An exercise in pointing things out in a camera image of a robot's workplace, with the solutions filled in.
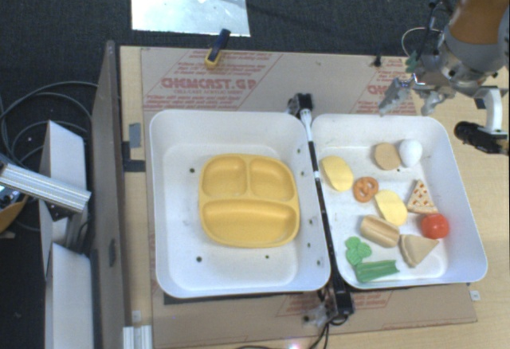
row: toy food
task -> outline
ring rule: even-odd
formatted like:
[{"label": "toy food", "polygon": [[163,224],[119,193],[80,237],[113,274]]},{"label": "toy food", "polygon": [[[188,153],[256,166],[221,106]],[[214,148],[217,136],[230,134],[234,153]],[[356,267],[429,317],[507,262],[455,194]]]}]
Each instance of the toy food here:
[{"label": "toy food", "polygon": [[358,265],[363,258],[367,258],[372,254],[372,249],[367,243],[362,243],[359,237],[349,237],[345,241],[347,246],[346,257],[351,265]]},{"label": "toy food", "polygon": [[388,142],[375,147],[374,158],[379,167],[385,171],[397,169],[401,163],[397,148]]},{"label": "toy food", "polygon": [[423,147],[416,139],[404,139],[398,146],[398,153],[404,167],[413,167],[420,162]]},{"label": "toy food", "polygon": [[354,198],[361,203],[368,202],[379,190],[379,184],[370,176],[359,178],[352,186]]},{"label": "toy food", "polygon": [[407,208],[400,197],[392,190],[380,190],[375,201],[382,216],[394,225],[403,225],[407,220]]},{"label": "toy food", "polygon": [[403,234],[400,237],[400,251],[404,261],[410,267],[416,267],[425,257],[439,244],[438,240],[432,240],[413,234]]},{"label": "toy food", "polygon": [[440,213],[427,214],[422,220],[422,233],[428,238],[443,238],[449,233],[449,224]]},{"label": "toy food", "polygon": [[326,179],[333,189],[339,192],[351,189],[352,183],[354,182],[354,175],[349,165],[347,165],[347,162],[342,158],[334,155],[326,156],[321,159],[320,165]]},{"label": "toy food", "polygon": [[400,236],[400,231],[396,225],[372,214],[363,218],[360,232],[362,236],[382,247],[395,247]]},{"label": "toy food", "polygon": [[416,181],[416,185],[407,201],[407,209],[413,213],[438,213],[436,206],[430,198],[429,190],[421,180]]},{"label": "toy food", "polygon": [[380,278],[381,276],[389,276],[398,273],[396,260],[384,260],[371,263],[359,263],[354,267],[356,278],[359,282],[368,282]]}]

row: toy hot dog bun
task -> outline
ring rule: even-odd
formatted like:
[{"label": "toy hot dog bun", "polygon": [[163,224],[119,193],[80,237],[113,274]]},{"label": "toy hot dog bun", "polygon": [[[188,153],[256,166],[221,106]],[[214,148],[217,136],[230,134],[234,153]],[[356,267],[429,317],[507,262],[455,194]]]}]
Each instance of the toy hot dog bun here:
[{"label": "toy hot dog bun", "polygon": [[395,247],[398,244],[400,231],[396,225],[369,214],[361,222],[362,236],[382,247]]}]

